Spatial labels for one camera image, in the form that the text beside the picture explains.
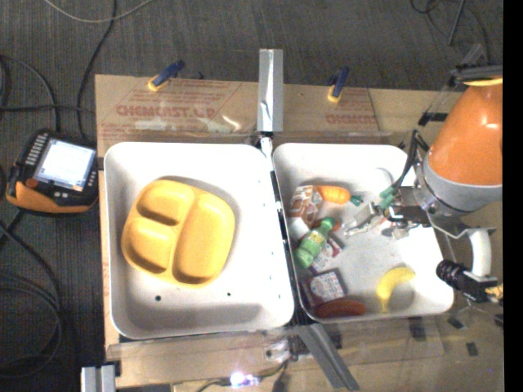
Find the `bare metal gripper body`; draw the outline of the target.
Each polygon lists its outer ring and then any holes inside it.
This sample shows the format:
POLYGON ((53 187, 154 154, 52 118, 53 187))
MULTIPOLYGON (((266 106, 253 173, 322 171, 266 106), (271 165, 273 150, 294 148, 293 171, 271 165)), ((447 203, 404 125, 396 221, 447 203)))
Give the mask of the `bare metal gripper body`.
POLYGON ((439 204, 430 192, 416 186, 401 186, 388 208, 388 220, 402 225, 430 225, 439 204))

